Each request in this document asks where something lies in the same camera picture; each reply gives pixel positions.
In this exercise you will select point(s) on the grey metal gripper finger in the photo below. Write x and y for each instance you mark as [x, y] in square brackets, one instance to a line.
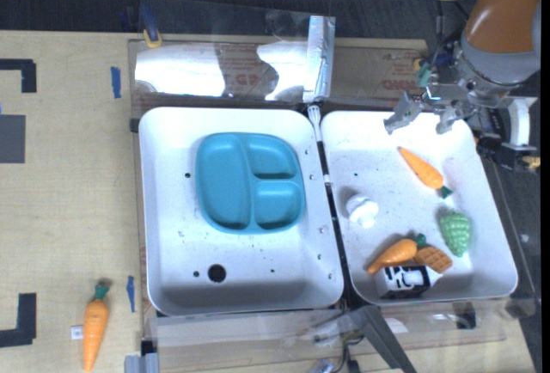
[447, 118]
[404, 111]

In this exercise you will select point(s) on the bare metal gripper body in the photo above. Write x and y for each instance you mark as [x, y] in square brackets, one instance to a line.
[455, 93]

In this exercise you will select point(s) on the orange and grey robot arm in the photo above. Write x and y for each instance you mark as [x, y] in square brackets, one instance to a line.
[502, 19]

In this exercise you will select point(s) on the orange carrot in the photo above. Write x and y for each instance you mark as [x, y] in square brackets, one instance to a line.
[397, 253]
[423, 171]
[94, 328]

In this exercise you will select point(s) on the white plastic tray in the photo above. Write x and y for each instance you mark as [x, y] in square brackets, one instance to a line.
[172, 191]
[399, 199]

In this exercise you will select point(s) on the green grapes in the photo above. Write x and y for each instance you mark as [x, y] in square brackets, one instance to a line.
[455, 231]

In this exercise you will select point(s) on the orange waffle biscuit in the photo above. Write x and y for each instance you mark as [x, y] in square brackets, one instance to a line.
[435, 258]

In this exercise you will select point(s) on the black and white carton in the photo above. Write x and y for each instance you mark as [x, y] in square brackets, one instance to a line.
[406, 281]

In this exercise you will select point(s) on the blue divided plate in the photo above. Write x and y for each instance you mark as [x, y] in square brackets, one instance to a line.
[223, 182]

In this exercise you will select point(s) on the black cylinder on white bracket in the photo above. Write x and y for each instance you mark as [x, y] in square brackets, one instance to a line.
[520, 122]

